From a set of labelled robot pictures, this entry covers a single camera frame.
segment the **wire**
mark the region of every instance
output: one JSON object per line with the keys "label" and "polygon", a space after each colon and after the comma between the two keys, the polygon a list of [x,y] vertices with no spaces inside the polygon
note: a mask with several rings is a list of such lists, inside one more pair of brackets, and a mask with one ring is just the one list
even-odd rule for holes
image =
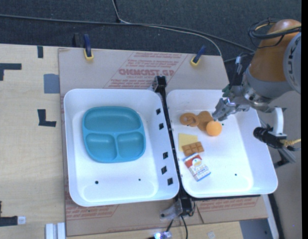
{"label": "wire", "polygon": [[169,225],[168,225],[168,227],[167,227],[167,229],[166,229],[166,232],[169,231],[170,227],[172,226],[173,221],[174,221],[174,219],[172,219],[172,221],[169,223]]}
{"label": "wire", "polygon": [[[250,40],[251,40],[252,44],[255,47],[257,47],[258,49],[267,48],[267,47],[274,47],[274,46],[277,46],[282,41],[282,39],[284,38],[284,36],[286,34],[291,34],[291,33],[296,33],[296,32],[301,32],[302,31],[302,25],[301,24],[297,24],[295,26],[286,27],[284,29],[279,29],[279,30],[276,30],[274,32],[266,33],[266,34],[258,34],[256,32],[260,28],[262,28],[264,26],[275,24],[278,21],[279,21],[279,19],[270,19],[270,18],[268,18],[268,19],[262,20],[260,22],[251,24],[249,26],[249,28],[248,28],[248,35],[250,37]],[[280,37],[280,38],[273,45],[266,45],[266,46],[259,47],[256,44],[254,44],[254,42],[253,42],[253,39],[265,40],[265,39],[272,39],[272,38],[276,38],[276,37]]]}
{"label": "wire", "polygon": [[168,31],[186,33],[186,34],[191,34],[191,35],[195,35],[195,36],[204,38],[204,39],[210,41],[217,48],[220,56],[222,56],[222,53],[221,53],[219,47],[216,45],[216,43],[214,41],[212,41],[208,37],[219,40],[219,41],[223,41],[223,42],[226,42],[226,43],[229,43],[229,44],[232,44],[232,45],[235,45],[237,47],[240,47],[242,49],[245,49],[245,50],[248,50],[248,51],[251,51],[251,52],[254,52],[253,49],[250,49],[250,48],[243,46],[241,44],[223,39],[223,38],[218,37],[218,36],[207,34],[207,33],[204,33],[204,32],[198,31],[198,30],[193,30],[193,29],[189,29],[189,28],[185,28],[185,27],[162,25],[162,24],[145,24],[145,23],[127,22],[127,21],[120,18],[115,0],[112,0],[112,3],[113,3],[114,10],[115,10],[115,14],[116,14],[117,19],[120,23],[117,23],[117,22],[116,23],[114,23],[114,22],[102,22],[102,21],[86,21],[86,20],[52,19],[52,18],[42,18],[42,17],[18,16],[18,15],[10,15],[10,14],[0,14],[0,17],[25,19],[25,20],[47,21],[47,22],[57,22],[57,23],[96,24],[96,25],[112,25],[112,26],[141,26],[141,27],[160,28],[160,29],[164,29],[164,30],[168,30]]}
{"label": "wire", "polygon": [[291,150],[291,151],[301,150],[301,148],[293,147],[293,145],[301,141],[302,141],[301,138],[296,139],[296,140],[285,140],[285,139],[280,140],[280,142],[284,145],[284,147],[286,147],[288,150]]}
{"label": "wire", "polygon": [[187,226],[186,226],[186,223],[185,223],[185,220],[184,220],[183,216],[181,215],[180,217],[182,218],[183,223],[184,223],[184,227],[185,227],[185,231],[186,231],[186,239],[187,239],[187,238],[188,238],[188,230],[187,230]]}
{"label": "wire", "polygon": [[[123,19],[120,18],[119,11],[118,11],[118,9],[117,9],[115,0],[112,0],[112,4],[113,4],[114,10],[115,10],[115,14],[116,14],[116,17],[118,18],[118,20],[119,20],[120,22],[125,23],[125,24],[132,24],[132,23],[127,22],[127,21],[125,21],[125,20],[123,20]],[[217,46],[217,44],[216,44],[215,42],[213,42],[211,39],[207,38],[206,36],[203,36],[202,34],[194,33],[193,31],[186,31],[186,30],[173,29],[173,28],[166,27],[166,26],[159,26],[159,25],[152,25],[152,24],[141,24],[141,25],[144,25],[144,26],[147,26],[147,27],[154,27],[154,28],[160,28],[160,29],[175,31],[175,32],[178,32],[178,33],[192,34],[192,35],[196,35],[196,36],[202,37],[202,38],[204,38],[204,39],[210,41],[210,42],[216,47],[216,49],[217,49],[218,52],[219,52],[219,55],[222,57],[222,53],[221,53],[219,47]]]}

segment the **dark floor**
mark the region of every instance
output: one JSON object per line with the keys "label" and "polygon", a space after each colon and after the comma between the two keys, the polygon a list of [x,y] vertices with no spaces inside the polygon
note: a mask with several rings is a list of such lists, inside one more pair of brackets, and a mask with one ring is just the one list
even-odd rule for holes
{"label": "dark floor", "polygon": [[255,50],[248,27],[268,17],[301,22],[302,0],[0,0],[0,43],[69,47],[87,33],[92,48],[196,53],[206,45],[230,76],[232,59]]}

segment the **cardboard sheet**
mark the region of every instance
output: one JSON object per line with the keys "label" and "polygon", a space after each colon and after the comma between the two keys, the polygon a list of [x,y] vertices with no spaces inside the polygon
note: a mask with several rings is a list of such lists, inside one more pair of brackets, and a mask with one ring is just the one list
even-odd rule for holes
{"label": "cardboard sheet", "polygon": [[[60,103],[67,236],[118,231],[166,228],[170,221],[160,220],[159,212],[173,204],[168,201],[121,204],[100,207],[76,205],[68,190],[64,128],[64,95],[77,88],[151,88],[156,75],[165,76],[166,92],[173,89],[222,89],[228,79],[222,58],[201,57],[196,67],[190,65],[194,54],[93,50],[94,59],[86,60],[81,48],[59,49]],[[262,197],[230,200],[196,201],[193,217],[187,225],[266,218]]]}

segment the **black cable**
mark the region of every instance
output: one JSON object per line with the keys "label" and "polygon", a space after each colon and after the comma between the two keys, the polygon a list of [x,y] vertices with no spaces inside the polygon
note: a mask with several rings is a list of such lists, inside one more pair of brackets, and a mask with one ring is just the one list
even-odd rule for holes
{"label": "black cable", "polygon": [[188,230],[187,230],[187,226],[186,226],[186,223],[185,223],[185,220],[184,220],[183,216],[181,215],[180,217],[182,218],[183,223],[184,223],[184,227],[185,227],[185,231],[186,231],[186,239],[187,239],[187,238],[188,238]]}
{"label": "black cable", "polygon": [[301,150],[301,148],[295,148],[293,146],[287,146],[287,149],[290,150],[290,151],[299,151],[299,150]]}
{"label": "black cable", "polygon": [[[273,32],[273,33],[265,33],[265,34],[258,34],[257,33],[257,30],[264,27],[264,26],[269,26],[269,25],[272,25],[272,24],[275,24],[277,23],[278,21],[280,21],[279,19],[265,19],[265,20],[262,20],[260,22],[257,22],[257,23],[253,23],[251,24],[249,27],[248,27],[248,35],[249,35],[249,38],[252,42],[252,44],[258,48],[258,49],[262,49],[262,48],[267,48],[267,47],[274,47],[274,46],[277,46],[281,41],[282,39],[284,38],[284,36],[286,34],[291,34],[291,33],[296,33],[296,32],[301,32],[302,31],[302,28],[301,26],[295,26],[293,28],[290,28],[290,29],[287,29],[285,31],[279,31],[279,32]],[[280,39],[273,45],[266,45],[266,46],[257,46],[254,42],[253,42],[253,39],[260,39],[260,40],[266,40],[266,39],[272,39],[272,38],[276,38],[276,37],[280,37]]]}
{"label": "black cable", "polygon": [[36,21],[48,21],[48,22],[56,22],[56,23],[71,23],[71,24],[94,24],[94,25],[112,25],[112,26],[141,26],[141,27],[158,27],[161,29],[167,30],[178,30],[178,31],[185,31],[188,33],[198,34],[205,37],[214,38],[219,41],[223,41],[242,49],[254,52],[253,49],[245,47],[241,44],[223,39],[221,37],[207,34],[198,30],[189,29],[186,27],[178,27],[178,26],[170,26],[170,25],[162,25],[162,24],[144,24],[144,23],[114,23],[114,22],[102,22],[102,21],[85,21],[85,20],[68,20],[68,19],[53,19],[53,18],[42,18],[42,17],[29,17],[29,16],[17,16],[17,15],[9,15],[9,14],[0,14],[0,17],[4,18],[15,18],[15,19],[23,19],[23,20],[36,20]]}
{"label": "black cable", "polygon": [[166,229],[166,232],[169,231],[170,227],[172,226],[173,221],[174,221],[174,219],[172,219],[172,221],[169,223],[169,225],[168,225],[168,227],[167,227],[167,229]]}

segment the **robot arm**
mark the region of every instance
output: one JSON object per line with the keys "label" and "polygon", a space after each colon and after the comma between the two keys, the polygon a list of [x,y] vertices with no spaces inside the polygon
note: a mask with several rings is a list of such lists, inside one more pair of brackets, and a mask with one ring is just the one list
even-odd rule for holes
{"label": "robot arm", "polygon": [[[257,29],[269,24],[273,26],[267,34],[256,34]],[[223,97],[216,105],[212,116],[214,120],[222,121],[231,114],[248,111],[250,107],[264,113],[273,113],[278,121],[274,128],[257,128],[254,136],[267,141],[267,144],[269,141],[276,141],[268,145],[280,148],[281,140],[286,138],[281,132],[283,118],[278,116],[282,112],[278,112],[278,108],[272,108],[269,104],[288,91],[294,90],[301,94],[301,24],[292,19],[267,20],[252,25],[249,34],[251,38],[263,39],[260,47],[243,72],[241,84],[230,83],[223,89]],[[241,56],[238,56],[237,75],[241,71],[240,62]]]}

